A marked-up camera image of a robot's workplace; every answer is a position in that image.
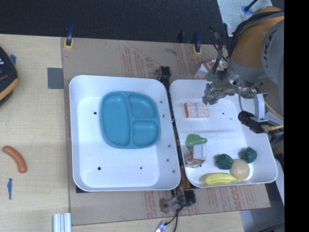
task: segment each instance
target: black device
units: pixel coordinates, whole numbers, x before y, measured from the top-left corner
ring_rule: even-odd
[[[19,74],[12,59],[0,47],[0,105],[12,95],[19,81]]]

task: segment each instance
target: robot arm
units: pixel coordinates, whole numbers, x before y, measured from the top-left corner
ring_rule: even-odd
[[[256,88],[269,78],[278,85],[283,112],[284,11],[276,7],[256,11],[239,24],[227,50],[227,69],[217,71],[212,83],[206,85],[203,102],[212,105],[235,93],[245,99],[254,99],[255,115],[243,113],[239,117],[249,116],[256,123],[265,124],[264,97],[256,93]]]

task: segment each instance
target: blue plate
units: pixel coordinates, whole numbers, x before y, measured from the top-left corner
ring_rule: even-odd
[[[160,138],[155,102],[136,92],[111,92],[101,102],[100,123],[104,139],[116,148],[147,148]]]

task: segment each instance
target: sausage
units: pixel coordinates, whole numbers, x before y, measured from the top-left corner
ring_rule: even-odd
[[[3,147],[3,152],[8,154],[10,157],[12,157],[15,160],[17,167],[18,167],[18,171],[21,174],[23,174],[27,171],[27,166],[26,166],[25,160],[16,149],[7,145],[7,146]]]

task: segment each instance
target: toy banana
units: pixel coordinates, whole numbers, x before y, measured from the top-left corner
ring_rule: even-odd
[[[235,180],[240,181],[240,179],[237,179],[231,174],[227,174],[227,173],[207,174],[204,177],[204,182],[208,185],[215,184],[215,183],[230,183]]]

